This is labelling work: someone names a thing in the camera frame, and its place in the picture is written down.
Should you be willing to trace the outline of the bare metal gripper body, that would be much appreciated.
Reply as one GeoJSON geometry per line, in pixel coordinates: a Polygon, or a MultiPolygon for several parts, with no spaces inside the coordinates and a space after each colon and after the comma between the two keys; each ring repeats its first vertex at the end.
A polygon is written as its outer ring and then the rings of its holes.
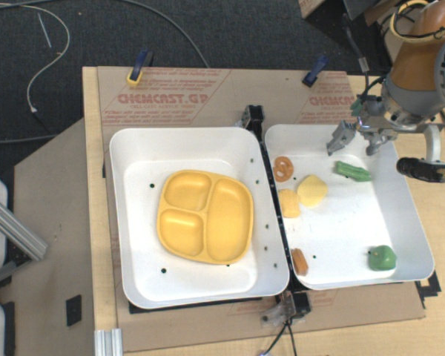
{"type": "Polygon", "coordinates": [[[395,138],[401,133],[421,133],[429,117],[414,115],[392,100],[371,99],[356,115],[356,128],[364,136],[395,138]]]}

